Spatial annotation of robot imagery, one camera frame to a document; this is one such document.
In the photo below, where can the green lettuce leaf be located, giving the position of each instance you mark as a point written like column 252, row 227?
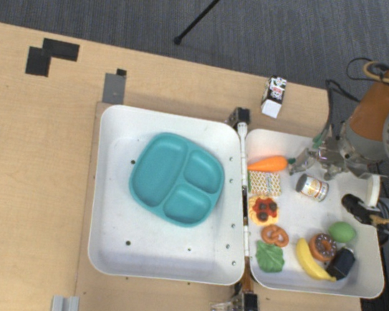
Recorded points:
column 269, row 258

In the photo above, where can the yellow spaghetti with meatballs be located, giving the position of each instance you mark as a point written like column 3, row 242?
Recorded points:
column 262, row 212

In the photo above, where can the white printed carton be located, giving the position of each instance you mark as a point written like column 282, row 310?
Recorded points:
column 273, row 103

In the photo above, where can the brown doughnut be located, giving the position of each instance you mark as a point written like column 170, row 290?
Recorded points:
column 319, row 253

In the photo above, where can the black tripod leg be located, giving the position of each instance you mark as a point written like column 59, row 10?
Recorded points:
column 207, row 10

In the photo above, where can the orange patterned cracker packet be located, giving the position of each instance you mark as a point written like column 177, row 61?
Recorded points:
column 265, row 183

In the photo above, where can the green lime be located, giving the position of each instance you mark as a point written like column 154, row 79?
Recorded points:
column 342, row 232

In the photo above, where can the brown pretzel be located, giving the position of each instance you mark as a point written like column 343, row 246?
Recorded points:
column 271, row 236

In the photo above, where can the white plastic tray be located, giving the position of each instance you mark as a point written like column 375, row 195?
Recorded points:
column 312, row 216
column 114, row 230

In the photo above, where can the black cylinder on white bracket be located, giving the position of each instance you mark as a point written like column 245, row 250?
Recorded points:
column 357, row 208

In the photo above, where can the black carton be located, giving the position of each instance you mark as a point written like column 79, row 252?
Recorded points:
column 341, row 263

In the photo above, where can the yellow banana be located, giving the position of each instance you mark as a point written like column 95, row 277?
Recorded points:
column 308, row 264

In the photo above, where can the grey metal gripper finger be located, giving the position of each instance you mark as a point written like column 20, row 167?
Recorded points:
column 302, row 163
column 333, row 173

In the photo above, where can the orange carrot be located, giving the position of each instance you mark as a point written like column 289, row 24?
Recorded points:
column 269, row 163

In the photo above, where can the green divided plate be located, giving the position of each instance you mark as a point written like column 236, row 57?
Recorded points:
column 159, row 175

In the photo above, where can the thin black and white rod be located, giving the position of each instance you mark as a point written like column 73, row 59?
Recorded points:
column 243, row 147

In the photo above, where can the small white and yellow can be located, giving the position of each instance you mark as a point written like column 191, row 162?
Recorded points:
column 314, row 188

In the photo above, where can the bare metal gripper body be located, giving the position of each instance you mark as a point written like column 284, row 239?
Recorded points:
column 334, row 155

